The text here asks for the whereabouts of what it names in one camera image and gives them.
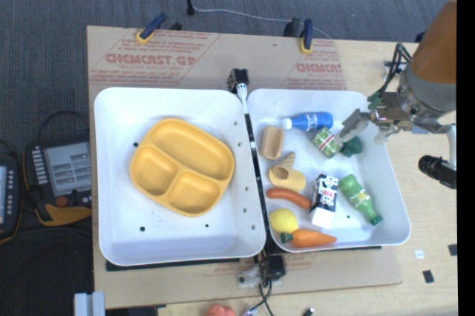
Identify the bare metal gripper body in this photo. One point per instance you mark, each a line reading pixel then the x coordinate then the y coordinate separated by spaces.
pixel 393 111

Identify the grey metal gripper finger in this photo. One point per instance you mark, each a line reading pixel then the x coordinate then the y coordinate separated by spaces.
pixel 383 135
pixel 352 125

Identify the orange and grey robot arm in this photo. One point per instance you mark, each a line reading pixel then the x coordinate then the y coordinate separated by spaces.
pixel 434 55

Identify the green broccoli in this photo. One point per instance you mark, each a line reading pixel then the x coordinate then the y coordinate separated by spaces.
pixel 352 148

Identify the green and red carton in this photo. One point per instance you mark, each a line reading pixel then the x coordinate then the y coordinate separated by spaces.
pixel 324 142

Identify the blue bottle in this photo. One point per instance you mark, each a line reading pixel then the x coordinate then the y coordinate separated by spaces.
pixel 311 120

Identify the green bottle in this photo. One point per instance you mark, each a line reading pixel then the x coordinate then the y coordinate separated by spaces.
pixel 358 196

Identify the white plastic tray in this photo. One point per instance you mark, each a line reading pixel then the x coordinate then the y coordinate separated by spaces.
pixel 126 229
pixel 386 203

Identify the tan ice cream cone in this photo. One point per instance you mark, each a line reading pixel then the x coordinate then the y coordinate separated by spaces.
pixel 287 161

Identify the black and white milk carton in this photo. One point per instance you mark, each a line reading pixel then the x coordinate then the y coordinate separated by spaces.
pixel 324 199

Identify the pale yellow banana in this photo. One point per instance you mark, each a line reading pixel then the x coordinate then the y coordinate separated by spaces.
pixel 295 181

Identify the tan bread bun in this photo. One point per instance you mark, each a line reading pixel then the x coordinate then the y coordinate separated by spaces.
pixel 271 142

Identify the orange sausage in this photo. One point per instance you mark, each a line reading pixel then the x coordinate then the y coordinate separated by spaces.
pixel 289 197

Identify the thin black and white rod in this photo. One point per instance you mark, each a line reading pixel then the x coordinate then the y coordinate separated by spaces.
pixel 254 144

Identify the yellow lemon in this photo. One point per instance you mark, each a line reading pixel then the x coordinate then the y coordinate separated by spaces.
pixel 283 220

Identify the orange carrot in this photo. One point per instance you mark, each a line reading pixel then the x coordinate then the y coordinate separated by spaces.
pixel 311 238

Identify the yellow divided plate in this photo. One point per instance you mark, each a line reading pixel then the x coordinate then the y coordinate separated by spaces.
pixel 185 147

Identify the brown cardboard board red print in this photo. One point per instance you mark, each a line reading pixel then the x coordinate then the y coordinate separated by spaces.
pixel 156 58

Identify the red round toy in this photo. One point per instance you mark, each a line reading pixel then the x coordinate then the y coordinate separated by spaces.
pixel 220 311

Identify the black cylinder on white bracket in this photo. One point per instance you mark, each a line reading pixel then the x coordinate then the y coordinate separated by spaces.
pixel 439 168

